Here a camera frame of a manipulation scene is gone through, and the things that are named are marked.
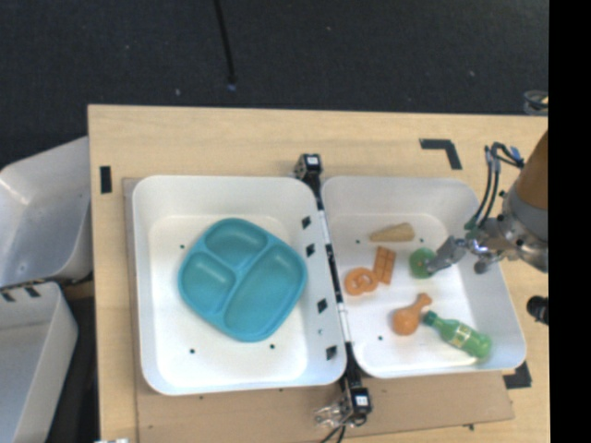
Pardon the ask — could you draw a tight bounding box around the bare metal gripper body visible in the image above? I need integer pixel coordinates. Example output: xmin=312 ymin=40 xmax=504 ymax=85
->
xmin=464 ymin=217 xmax=549 ymax=275

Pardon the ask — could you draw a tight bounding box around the green doughnut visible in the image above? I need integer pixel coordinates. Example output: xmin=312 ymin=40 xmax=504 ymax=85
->
xmin=408 ymin=246 xmax=438 ymax=280

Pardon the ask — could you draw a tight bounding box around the white plastic tray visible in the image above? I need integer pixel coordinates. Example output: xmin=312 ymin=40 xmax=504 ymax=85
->
xmin=320 ymin=174 xmax=528 ymax=380
xmin=131 ymin=174 xmax=349 ymax=397

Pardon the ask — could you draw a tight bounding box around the beige pizza slice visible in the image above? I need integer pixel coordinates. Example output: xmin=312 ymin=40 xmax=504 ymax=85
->
xmin=368 ymin=221 xmax=415 ymax=244

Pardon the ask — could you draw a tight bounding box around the orange biscuit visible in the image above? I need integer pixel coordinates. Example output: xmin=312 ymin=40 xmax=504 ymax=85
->
xmin=371 ymin=245 xmax=398 ymax=287

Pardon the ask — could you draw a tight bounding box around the orange chicken drumstick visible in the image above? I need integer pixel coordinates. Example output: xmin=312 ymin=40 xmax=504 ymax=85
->
xmin=392 ymin=292 xmax=434 ymax=337

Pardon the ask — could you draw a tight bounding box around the green bottle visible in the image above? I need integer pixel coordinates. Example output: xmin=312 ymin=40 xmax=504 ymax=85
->
xmin=421 ymin=310 xmax=493 ymax=360

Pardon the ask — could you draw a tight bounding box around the orange pretzel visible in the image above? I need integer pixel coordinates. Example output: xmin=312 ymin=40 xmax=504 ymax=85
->
xmin=343 ymin=267 xmax=380 ymax=297

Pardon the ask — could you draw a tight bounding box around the thin black and white rod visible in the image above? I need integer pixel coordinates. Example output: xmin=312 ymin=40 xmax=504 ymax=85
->
xmin=308 ymin=173 xmax=360 ymax=389

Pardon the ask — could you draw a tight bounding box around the blue divided plate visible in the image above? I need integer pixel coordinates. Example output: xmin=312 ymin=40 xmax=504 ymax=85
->
xmin=177 ymin=217 xmax=309 ymax=344

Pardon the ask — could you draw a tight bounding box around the black block with thin wires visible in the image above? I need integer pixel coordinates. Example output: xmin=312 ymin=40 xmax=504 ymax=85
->
xmin=342 ymin=384 xmax=374 ymax=427
xmin=293 ymin=152 xmax=324 ymax=180

